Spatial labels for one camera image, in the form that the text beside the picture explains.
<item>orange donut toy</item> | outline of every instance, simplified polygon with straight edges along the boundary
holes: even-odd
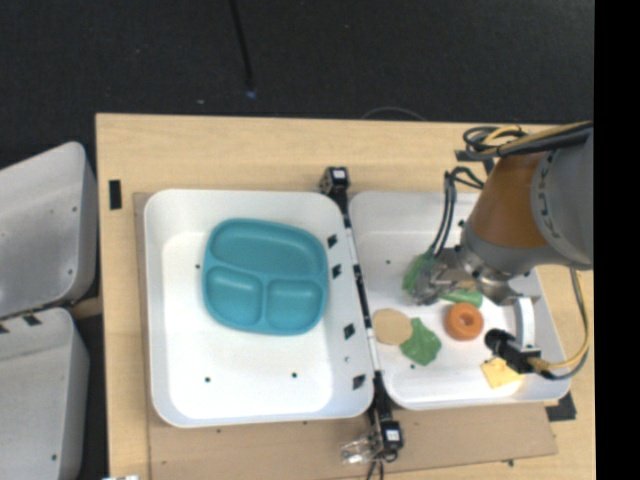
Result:
[[[484,327],[484,318],[473,304],[458,302],[449,308],[444,317],[444,329],[457,340],[472,340]]]

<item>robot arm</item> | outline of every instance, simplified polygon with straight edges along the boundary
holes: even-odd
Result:
[[[517,313],[526,301],[511,289],[511,279],[538,265],[569,267],[585,324],[585,341],[573,358],[550,364],[540,357],[539,349],[525,343],[523,333],[514,337],[493,329],[485,335],[487,346],[519,373],[535,371],[550,379],[564,378],[579,370],[588,350],[588,318],[577,270],[593,268],[593,125],[578,123],[536,135],[508,127],[506,133],[521,134],[518,139],[498,147],[486,145],[487,138],[499,137],[504,130],[470,130],[477,132],[465,139],[477,148],[472,157],[501,158],[464,223],[460,243],[453,248],[443,244],[455,203],[455,173],[464,169],[445,175],[440,228],[445,230],[444,237],[439,232],[419,257],[405,277],[405,288],[416,303],[430,304],[445,293],[475,286],[496,304],[512,304]],[[569,366],[574,368],[568,374],[551,371]]]
[[[516,140],[476,153],[501,158],[460,244],[437,251],[420,269],[412,293],[416,302],[433,302],[443,291],[473,282],[497,304],[507,304],[517,295],[509,280],[537,265],[593,268],[593,125],[536,135],[523,135],[524,147],[513,146]],[[467,141],[477,143],[473,137]]]

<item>black carpet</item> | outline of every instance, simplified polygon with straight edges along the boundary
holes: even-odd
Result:
[[[95,166],[97,112],[593,118],[595,0],[0,0],[0,11],[0,167],[69,140]],[[101,371],[85,478],[104,468]]]

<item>green object in gripper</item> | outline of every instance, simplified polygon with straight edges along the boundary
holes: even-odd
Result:
[[[424,326],[419,318],[411,319],[413,334],[400,345],[400,350],[412,361],[427,366],[438,355],[442,343],[434,332]]]
[[[482,293],[478,290],[470,291],[463,288],[449,293],[443,293],[440,295],[440,298],[450,302],[468,302],[477,308],[482,306]]]

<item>teal plate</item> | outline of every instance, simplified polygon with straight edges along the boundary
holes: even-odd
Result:
[[[243,331],[295,335],[320,321],[327,301],[327,256],[294,226],[229,219],[209,239],[202,288],[207,310]]]

